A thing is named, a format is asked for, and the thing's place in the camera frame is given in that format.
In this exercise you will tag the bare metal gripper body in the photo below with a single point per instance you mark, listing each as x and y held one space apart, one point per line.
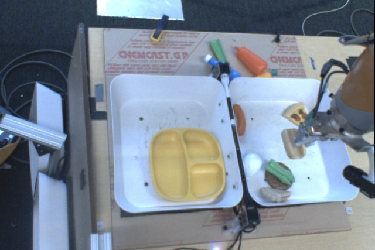
326 125

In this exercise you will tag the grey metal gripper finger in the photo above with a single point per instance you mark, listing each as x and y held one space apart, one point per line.
300 136

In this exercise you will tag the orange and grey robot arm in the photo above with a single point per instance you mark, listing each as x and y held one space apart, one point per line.
359 87

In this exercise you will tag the tan bread bun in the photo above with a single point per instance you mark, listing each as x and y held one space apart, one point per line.
290 146

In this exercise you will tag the yellow pizza slice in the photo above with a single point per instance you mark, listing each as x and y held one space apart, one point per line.
294 114

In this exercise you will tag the green beans bunch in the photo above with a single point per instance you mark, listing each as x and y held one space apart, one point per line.
279 172

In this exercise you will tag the white plastic tray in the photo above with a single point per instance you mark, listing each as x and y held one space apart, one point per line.
316 175
164 102

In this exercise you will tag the brown round biscuit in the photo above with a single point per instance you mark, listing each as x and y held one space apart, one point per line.
274 180

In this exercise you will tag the white egg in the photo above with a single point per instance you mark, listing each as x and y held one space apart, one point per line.
252 164

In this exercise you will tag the red sausage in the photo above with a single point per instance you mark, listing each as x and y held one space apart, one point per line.
240 120

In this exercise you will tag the beige sandwich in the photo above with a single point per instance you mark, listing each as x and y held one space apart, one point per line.
274 194

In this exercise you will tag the thin black and white rod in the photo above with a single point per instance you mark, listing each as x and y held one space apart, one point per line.
233 123

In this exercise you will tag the orange bottle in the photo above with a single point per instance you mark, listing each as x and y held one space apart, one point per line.
252 61

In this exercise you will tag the blue and white bottle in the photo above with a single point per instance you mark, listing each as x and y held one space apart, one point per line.
235 74

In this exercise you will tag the green tube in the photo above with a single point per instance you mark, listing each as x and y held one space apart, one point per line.
218 49

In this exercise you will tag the yellow divided plate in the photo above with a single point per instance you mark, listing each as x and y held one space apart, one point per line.
175 164

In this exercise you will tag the brown cardboard board red print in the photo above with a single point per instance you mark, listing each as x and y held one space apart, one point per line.
175 52

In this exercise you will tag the black cylinder on white bracket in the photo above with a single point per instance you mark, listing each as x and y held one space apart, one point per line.
356 176

